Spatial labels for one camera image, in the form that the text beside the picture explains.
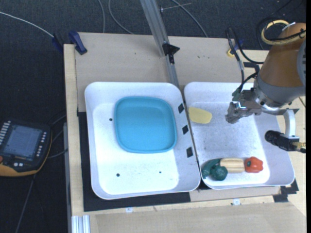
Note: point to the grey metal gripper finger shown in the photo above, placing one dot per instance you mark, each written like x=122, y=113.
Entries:
x=242, y=115
x=232, y=111

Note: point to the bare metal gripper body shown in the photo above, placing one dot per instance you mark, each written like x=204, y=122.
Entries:
x=251, y=103

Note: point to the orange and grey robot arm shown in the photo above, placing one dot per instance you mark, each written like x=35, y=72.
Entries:
x=281, y=64

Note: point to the white plastic tray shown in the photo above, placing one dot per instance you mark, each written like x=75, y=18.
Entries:
x=136, y=173
x=230, y=139

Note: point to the yellow flat toy slice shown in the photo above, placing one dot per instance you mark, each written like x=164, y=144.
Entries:
x=199, y=115

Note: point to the beige toy bread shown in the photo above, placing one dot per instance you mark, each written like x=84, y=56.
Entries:
x=232, y=165

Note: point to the red toy pepper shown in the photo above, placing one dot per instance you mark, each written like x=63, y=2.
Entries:
x=253, y=165

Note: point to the dark green toy pepper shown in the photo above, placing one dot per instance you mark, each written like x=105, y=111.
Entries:
x=207, y=167

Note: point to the green toy broccoli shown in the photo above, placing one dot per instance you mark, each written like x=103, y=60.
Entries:
x=219, y=173

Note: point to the blue plate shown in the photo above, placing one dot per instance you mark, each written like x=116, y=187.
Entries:
x=145, y=124

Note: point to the pale wood board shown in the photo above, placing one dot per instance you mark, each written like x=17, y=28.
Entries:
x=126, y=62

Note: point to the black cylinder on white bracket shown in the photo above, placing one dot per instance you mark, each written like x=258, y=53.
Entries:
x=279, y=139

